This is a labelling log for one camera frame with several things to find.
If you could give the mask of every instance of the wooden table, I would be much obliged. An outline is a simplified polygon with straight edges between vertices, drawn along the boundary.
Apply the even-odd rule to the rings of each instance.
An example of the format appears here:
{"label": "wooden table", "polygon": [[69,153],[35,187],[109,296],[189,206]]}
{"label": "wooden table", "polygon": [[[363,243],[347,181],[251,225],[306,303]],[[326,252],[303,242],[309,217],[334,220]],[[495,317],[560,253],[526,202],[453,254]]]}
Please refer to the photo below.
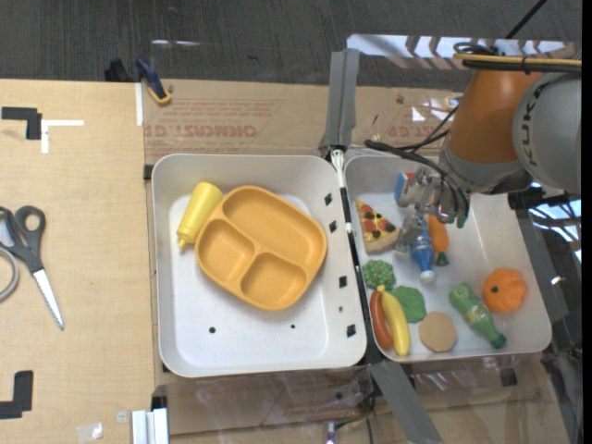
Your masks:
{"label": "wooden table", "polygon": [[[31,370],[32,410],[0,420],[3,444],[77,443],[78,428],[95,423],[104,430],[99,442],[127,443],[129,425],[117,422],[117,413],[150,409],[153,318],[135,93],[135,84],[125,83],[0,80],[2,106],[84,121],[83,127],[52,127],[44,154],[39,141],[25,139],[25,122],[0,120],[0,204],[45,211],[42,258],[65,323],[60,331],[20,264],[16,291],[0,303],[0,401],[12,400],[15,373]],[[537,364],[535,358],[529,371],[540,382],[534,396],[430,406],[445,442],[569,442]],[[405,442],[391,415],[376,416],[372,426],[375,443]],[[320,442],[323,432],[323,424],[306,424],[171,441]],[[364,422],[351,424],[339,438],[364,443],[368,430]]]}

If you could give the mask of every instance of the blue bottle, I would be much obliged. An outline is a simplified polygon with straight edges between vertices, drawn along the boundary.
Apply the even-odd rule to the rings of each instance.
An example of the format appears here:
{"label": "blue bottle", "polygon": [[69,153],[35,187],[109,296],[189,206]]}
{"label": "blue bottle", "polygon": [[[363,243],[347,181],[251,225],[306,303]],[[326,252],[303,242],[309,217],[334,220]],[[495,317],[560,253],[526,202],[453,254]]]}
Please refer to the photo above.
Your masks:
{"label": "blue bottle", "polygon": [[419,279],[422,283],[432,283],[436,277],[436,273],[432,269],[432,260],[434,259],[434,249],[432,248],[432,240],[427,233],[427,223],[423,221],[424,230],[419,237],[411,244],[410,254],[413,260],[419,266]]}

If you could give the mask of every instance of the banana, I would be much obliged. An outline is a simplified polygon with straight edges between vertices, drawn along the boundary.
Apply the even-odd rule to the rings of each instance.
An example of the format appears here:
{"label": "banana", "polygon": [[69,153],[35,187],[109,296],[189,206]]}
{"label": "banana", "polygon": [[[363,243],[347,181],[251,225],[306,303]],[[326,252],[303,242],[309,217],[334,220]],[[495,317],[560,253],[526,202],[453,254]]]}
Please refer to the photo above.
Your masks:
{"label": "banana", "polygon": [[380,291],[382,296],[382,309],[385,313],[385,318],[390,328],[390,334],[395,346],[395,351],[401,357],[404,357],[409,353],[409,347],[411,345],[411,337],[409,335],[409,325],[401,303],[392,294],[388,294],[385,291],[384,285],[380,285],[376,288]]}

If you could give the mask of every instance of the plastic wrap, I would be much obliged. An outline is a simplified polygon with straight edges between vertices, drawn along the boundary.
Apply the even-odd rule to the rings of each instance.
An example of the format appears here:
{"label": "plastic wrap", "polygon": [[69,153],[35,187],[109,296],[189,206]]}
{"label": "plastic wrap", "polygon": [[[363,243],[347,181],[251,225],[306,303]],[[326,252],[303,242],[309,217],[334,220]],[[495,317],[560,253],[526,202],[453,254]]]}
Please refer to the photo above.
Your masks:
{"label": "plastic wrap", "polygon": [[[366,139],[395,146],[421,142],[458,104],[471,71],[447,56],[449,41],[401,36],[390,40],[391,53],[378,54],[380,37],[353,36],[348,47],[361,55],[349,155],[367,154]],[[543,51],[544,42],[530,43],[504,47],[527,53],[535,48],[536,56],[556,57],[571,57],[580,47],[555,42],[549,52]],[[401,44],[406,53],[400,48],[393,54]],[[304,52],[287,68],[270,48],[237,55],[209,43],[159,41],[151,51],[150,62],[172,100],[158,105],[142,85],[147,167],[178,153],[324,155],[330,55],[316,60],[310,73],[309,65],[297,63],[299,56],[307,57]],[[439,147],[434,142],[418,153],[437,155]],[[148,205],[151,222],[152,211]],[[581,244],[578,277],[570,274],[572,257],[562,246],[558,255],[528,210],[516,212],[531,260],[540,249],[547,253],[543,273],[534,261],[533,266],[554,339],[534,353],[403,364],[443,442],[583,438],[581,303],[578,324],[574,300],[581,297]],[[154,252],[151,262],[155,270]],[[559,288],[549,282],[556,277],[564,278]],[[168,408],[172,442],[411,442],[364,360],[337,370],[185,378],[163,366],[158,337],[154,344],[153,402]]]}

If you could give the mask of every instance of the green vegetable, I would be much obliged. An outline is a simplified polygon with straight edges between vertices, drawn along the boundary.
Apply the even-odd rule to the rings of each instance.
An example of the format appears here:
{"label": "green vegetable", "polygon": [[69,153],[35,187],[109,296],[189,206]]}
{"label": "green vegetable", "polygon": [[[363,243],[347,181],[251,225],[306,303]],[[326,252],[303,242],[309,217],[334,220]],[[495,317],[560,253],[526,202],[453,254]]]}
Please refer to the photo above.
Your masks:
{"label": "green vegetable", "polygon": [[380,285],[384,285],[386,289],[391,288],[397,281],[392,265],[384,260],[370,260],[362,266],[362,274],[366,287],[372,290]]}
{"label": "green vegetable", "polygon": [[407,322],[416,323],[426,317],[426,301],[420,290],[401,285],[394,290],[387,290],[387,292],[399,300]]}

